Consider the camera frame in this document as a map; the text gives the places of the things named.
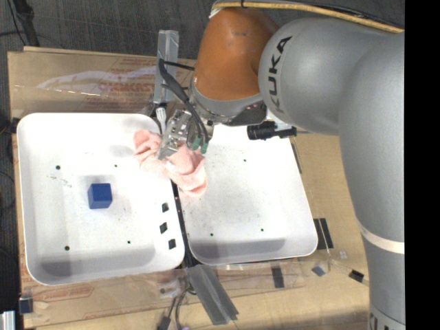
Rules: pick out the pink cloth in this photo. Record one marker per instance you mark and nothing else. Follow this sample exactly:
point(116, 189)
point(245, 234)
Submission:
point(189, 174)

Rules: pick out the dull grey metal gripper finger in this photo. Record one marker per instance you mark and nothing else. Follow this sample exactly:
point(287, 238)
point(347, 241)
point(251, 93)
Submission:
point(163, 152)

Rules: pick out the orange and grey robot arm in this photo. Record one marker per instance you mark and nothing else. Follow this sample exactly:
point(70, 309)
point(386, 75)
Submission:
point(343, 81)

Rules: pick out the black cylinder on white bracket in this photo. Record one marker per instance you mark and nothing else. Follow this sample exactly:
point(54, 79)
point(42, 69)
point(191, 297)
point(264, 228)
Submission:
point(261, 130)

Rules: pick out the white plastic tray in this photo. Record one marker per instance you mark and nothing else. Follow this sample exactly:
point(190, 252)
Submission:
point(103, 239)
point(247, 198)

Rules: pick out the blue cube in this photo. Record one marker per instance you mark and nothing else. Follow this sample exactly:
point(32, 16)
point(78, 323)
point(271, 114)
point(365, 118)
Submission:
point(99, 196)

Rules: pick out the brown cardboard board red print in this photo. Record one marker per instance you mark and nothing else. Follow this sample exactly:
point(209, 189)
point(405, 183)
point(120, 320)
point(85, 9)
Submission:
point(68, 81)

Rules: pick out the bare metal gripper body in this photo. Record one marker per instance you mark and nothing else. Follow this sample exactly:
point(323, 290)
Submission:
point(178, 127)

